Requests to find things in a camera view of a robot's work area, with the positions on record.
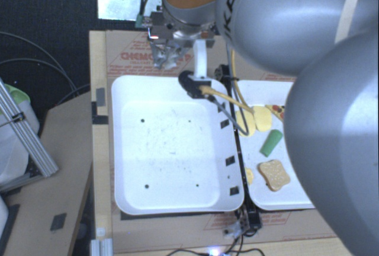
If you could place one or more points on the yellow round biscuit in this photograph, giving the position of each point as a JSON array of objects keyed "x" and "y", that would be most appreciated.
[
  {"x": 263, "y": 118},
  {"x": 248, "y": 123}
]

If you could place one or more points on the pizza slice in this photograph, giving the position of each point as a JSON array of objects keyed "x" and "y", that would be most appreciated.
[{"x": 277, "y": 110}]

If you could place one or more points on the white plastic tray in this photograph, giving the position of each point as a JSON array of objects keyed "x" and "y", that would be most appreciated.
[
  {"x": 281, "y": 198},
  {"x": 168, "y": 157}
]

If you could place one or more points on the small yellow biscuit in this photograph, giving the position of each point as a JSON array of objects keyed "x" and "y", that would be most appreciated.
[{"x": 249, "y": 176}]

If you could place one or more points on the brown bread slice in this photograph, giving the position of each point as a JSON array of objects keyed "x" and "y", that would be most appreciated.
[{"x": 274, "y": 175}]

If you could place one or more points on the black cylinder on white bracket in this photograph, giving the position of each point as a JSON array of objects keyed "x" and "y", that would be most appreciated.
[{"x": 200, "y": 56}]

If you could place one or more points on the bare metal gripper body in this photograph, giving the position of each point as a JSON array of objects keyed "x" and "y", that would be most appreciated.
[{"x": 162, "y": 30}]

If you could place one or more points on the green cylinder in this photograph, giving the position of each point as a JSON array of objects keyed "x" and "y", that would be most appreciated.
[{"x": 271, "y": 142}]

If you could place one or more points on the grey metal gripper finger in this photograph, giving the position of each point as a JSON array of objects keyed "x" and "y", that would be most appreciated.
[
  {"x": 171, "y": 57},
  {"x": 157, "y": 54}
]

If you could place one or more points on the thin black rod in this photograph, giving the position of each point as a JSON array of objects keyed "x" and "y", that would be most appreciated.
[{"x": 241, "y": 160}]

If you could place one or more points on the brown cardboard board red print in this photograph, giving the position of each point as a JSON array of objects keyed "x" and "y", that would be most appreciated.
[{"x": 165, "y": 231}]

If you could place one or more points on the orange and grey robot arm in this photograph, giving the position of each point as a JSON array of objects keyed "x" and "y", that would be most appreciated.
[{"x": 296, "y": 26}]

